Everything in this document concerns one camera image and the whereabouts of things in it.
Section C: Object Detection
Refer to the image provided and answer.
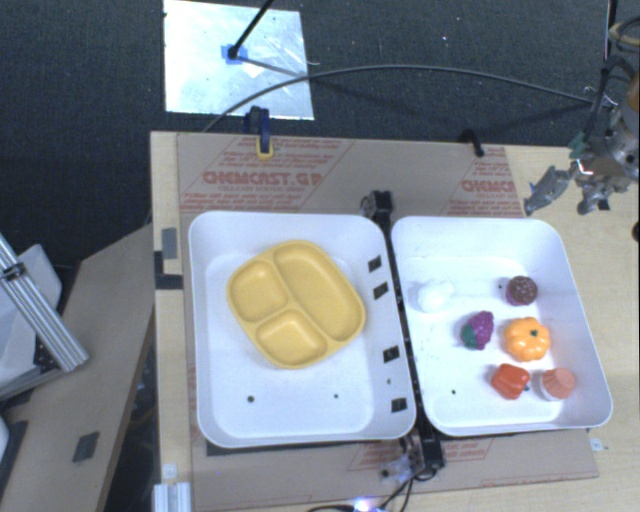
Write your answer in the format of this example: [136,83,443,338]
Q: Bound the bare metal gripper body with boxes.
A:
[569,127,640,199]

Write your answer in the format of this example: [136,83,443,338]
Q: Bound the dark red toy berry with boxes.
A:
[504,275,540,308]

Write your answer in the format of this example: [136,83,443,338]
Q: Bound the orange toy pumpkin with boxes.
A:
[503,316,552,363]

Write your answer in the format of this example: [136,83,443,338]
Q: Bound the purple toy grapes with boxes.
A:
[459,310,496,351]

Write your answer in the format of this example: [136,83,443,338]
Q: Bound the white toy garlic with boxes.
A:
[409,279,457,314]

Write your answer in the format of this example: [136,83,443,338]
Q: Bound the pink toy cupcake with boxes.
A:
[537,367,579,403]

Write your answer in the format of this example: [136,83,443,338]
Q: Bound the thin black rod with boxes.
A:
[377,213,437,441]

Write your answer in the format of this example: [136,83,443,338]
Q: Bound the red toy bell pepper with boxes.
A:
[489,363,532,401]

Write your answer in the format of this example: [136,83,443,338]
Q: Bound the white plastic tray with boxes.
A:
[187,210,418,450]
[389,215,615,438]

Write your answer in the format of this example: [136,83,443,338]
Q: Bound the brown cardboard board red print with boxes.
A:
[175,132,601,512]

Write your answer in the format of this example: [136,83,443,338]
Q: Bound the yellow divided plate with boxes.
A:
[226,239,368,371]

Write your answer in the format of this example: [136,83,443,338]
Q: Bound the black block with wires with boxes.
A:
[360,189,394,219]
[415,428,447,472]

